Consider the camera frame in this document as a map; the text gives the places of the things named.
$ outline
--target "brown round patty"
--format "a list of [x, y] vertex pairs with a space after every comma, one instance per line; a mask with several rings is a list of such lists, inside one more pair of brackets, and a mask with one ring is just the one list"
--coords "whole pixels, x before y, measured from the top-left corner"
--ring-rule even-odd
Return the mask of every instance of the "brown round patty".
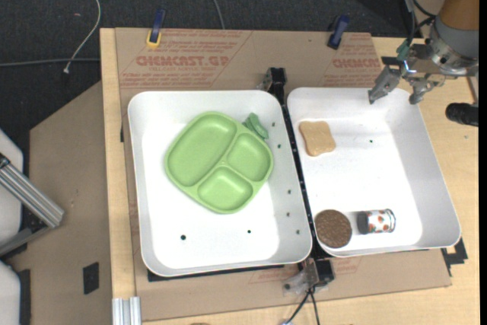
[[352, 238], [349, 219], [336, 210], [323, 210], [314, 218], [318, 238], [330, 248], [344, 247]]

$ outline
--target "blue clamp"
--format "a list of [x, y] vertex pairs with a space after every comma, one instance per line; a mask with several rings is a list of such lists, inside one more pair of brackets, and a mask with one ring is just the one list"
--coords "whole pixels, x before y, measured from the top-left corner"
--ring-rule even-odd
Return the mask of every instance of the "blue clamp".
[[340, 41], [342, 40], [342, 34], [350, 23], [349, 17], [341, 15], [333, 25], [333, 34], [328, 40], [328, 46], [333, 49], [338, 49]]
[[161, 42], [161, 28], [166, 18], [166, 10], [159, 8], [155, 13], [154, 24], [152, 25], [152, 30], [147, 34], [147, 40], [145, 41], [150, 47], [158, 47]]

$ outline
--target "can label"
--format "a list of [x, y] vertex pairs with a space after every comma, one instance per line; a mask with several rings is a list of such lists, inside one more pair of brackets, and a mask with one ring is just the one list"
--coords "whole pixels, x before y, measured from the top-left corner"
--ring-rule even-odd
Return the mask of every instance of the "can label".
[[390, 209], [367, 210], [358, 213], [357, 226], [362, 234], [390, 233], [396, 227], [396, 217]]

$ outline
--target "wooden table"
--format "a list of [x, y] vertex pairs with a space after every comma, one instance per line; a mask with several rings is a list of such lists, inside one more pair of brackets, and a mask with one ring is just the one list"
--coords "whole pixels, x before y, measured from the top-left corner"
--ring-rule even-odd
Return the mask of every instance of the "wooden table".
[[[401, 39], [374, 38], [379, 56], [394, 56]], [[110, 258], [113, 298], [136, 296], [129, 225], [129, 204], [114, 29], [100, 30], [103, 111], [107, 155], [107, 191], [110, 223]], [[410, 91], [401, 81], [401, 88]], [[444, 174], [462, 227], [469, 259], [452, 268], [448, 288], [401, 292], [386, 295], [318, 302], [322, 323], [326, 325], [377, 325], [377, 323], [472, 325], [480, 323], [479, 309], [479, 133], [478, 128], [461, 126], [446, 119], [444, 110], [452, 102], [473, 102], [466, 79], [448, 81], [426, 94], [421, 112], [434, 151]], [[278, 324], [290, 316], [294, 305], [238, 311], [198, 317], [182, 317], [151, 323], [183, 325]], [[303, 307], [294, 323], [314, 323], [312, 305]]]

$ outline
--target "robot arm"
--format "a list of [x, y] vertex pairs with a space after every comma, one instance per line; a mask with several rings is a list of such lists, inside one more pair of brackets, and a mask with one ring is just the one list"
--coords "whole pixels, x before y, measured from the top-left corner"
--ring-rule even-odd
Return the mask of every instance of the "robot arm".
[[[412, 0], [406, 0], [414, 17]], [[417, 104], [426, 92], [447, 79], [479, 77], [479, 0], [445, 0], [424, 44], [412, 44], [411, 34], [397, 49], [396, 58], [383, 58], [384, 70], [369, 90], [369, 101], [386, 96], [404, 78], [412, 86], [409, 97]], [[478, 126], [478, 107], [453, 104], [447, 117]]]

